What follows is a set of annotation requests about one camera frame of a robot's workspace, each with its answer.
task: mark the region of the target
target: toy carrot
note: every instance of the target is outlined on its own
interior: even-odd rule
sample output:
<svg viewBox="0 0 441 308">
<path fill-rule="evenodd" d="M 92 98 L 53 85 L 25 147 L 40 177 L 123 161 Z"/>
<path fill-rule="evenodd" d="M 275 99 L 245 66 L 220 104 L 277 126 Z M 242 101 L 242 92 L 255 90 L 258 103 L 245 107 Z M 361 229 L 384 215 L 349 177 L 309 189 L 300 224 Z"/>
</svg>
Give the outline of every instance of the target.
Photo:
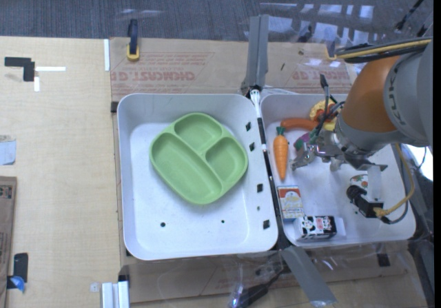
<svg viewBox="0 0 441 308">
<path fill-rule="evenodd" d="M 288 140 L 283 133 L 284 127 L 277 127 L 277 136 L 273 141 L 274 159 L 276 160 L 277 172 L 280 179 L 285 179 L 288 161 Z"/>
<path fill-rule="evenodd" d="M 306 118 L 288 118 L 282 120 L 280 126 L 284 127 L 286 130 L 298 128 L 311 131 L 317 126 L 317 122 Z"/>
</svg>

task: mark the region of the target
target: yellow and black clamp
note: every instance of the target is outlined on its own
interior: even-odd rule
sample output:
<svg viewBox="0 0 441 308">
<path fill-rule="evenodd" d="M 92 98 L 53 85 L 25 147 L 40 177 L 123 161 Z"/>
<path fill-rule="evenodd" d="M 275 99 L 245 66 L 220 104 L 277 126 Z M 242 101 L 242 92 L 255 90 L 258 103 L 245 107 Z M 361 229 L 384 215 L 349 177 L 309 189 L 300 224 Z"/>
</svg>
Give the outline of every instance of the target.
<svg viewBox="0 0 441 308">
<path fill-rule="evenodd" d="M 136 19 L 130 20 L 128 36 L 130 38 L 130 43 L 127 45 L 127 59 L 129 61 L 138 61 L 138 21 Z"/>
</svg>

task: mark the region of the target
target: green divided plate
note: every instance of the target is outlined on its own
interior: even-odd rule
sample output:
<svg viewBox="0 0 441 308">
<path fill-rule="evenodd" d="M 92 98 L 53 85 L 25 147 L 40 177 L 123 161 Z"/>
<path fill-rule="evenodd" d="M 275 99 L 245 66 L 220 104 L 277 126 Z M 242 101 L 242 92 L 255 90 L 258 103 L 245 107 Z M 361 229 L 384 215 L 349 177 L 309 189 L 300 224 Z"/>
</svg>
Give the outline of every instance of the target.
<svg viewBox="0 0 441 308">
<path fill-rule="evenodd" d="M 150 160 L 162 179 L 193 204 L 209 204 L 243 176 L 248 157 L 243 146 L 208 114 L 186 114 L 150 144 Z"/>
</svg>

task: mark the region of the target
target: yellow cable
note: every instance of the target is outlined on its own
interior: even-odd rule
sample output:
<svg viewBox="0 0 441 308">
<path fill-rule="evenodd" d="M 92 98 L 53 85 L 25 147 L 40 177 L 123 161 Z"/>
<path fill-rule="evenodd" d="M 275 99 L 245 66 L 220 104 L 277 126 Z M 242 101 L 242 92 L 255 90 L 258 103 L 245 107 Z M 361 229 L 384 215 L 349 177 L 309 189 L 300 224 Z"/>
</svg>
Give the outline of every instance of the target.
<svg viewBox="0 0 441 308">
<path fill-rule="evenodd" d="M 361 57 L 361 56 L 365 56 L 366 54 L 387 52 L 390 50 L 398 50 L 401 48 L 409 48 L 409 47 L 414 47 L 414 46 L 428 45 L 430 43 L 430 41 L 432 41 L 432 39 L 412 41 L 412 42 L 406 42 L 406 43 L 397 43 L 395 45 L 371 48 L 371 49 L 367 49 L 364 51 L 343 53 L 341 55 L 337 54 L 337 55 L 334 55 L 333 57 L 328 56 L 328 58 L 331 59 L 332 61 L 335 61 L 336 59 L 348 59 L 348 58 L 354 58 L 354 57 Z"/>
<path fill-rule="evenodd" d="M 411 169 L 409 168 L 407 161 L 404 159 L 404 156 L 402 154 L 400 146 L 398 144 L 395 144 L 395 148 L 397 149 L 398 155 L 400 155 L 400 160 L 403 163 L 404 168 L 406 169 L 407 176 L 409 177 L 409 181 L 411 183 L 411 189 L 409 190 L 409 193 L 407 194 L 407 196 L 405 198 L 403 198 L 401 201 L 399 201 L 393 207 L 391 207 L 387 210 L 382 209 L 381 207 L 374 207 L 373 210 L 376 213 L 376 216 L 378 218 L 389 215 L 391 212 L 394 212 L 395 210 L 397 210 L 397 208 L 399 208 L 401 205 L 403 205 L 405 202 L 407 202 L 411 198 L 413 193 L 415 192 L 415 183 L 413 182 Z"/>
</svg>

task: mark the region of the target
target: wooden table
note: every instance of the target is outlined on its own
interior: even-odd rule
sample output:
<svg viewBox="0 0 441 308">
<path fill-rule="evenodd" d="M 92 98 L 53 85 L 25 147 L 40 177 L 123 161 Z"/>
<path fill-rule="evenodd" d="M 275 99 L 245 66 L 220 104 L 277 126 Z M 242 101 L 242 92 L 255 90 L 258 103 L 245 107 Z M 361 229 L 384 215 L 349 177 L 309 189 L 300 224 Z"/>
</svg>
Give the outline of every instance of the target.
<svg viewBox="0 0 441 308">
<path fill-rule="evenodd" d="M 14 254 L 29 255 L 24 294 L 8 290 L 6 306 L 90 307 L 95 291 L 116 282 L 121 268 L 110 75 L 100 39 L 0 37 L 3 57 L 29 57 L 40 72 L 40 91 L 23 81 L 22 68 L 0 65 L 0 134 L 17 140 L 14 165 L 0 175 L 18 180 L 10 274 Z M 333 282 L 339 303 L 382 307 L 424 306 L 413 261 L 406 274 Z M 225 307 L 225 296 L 149 302 L 136 307 Z M 310 307 L 302 289 L 272 290 L 253 307 L 297 302 Z"/>
</svg>

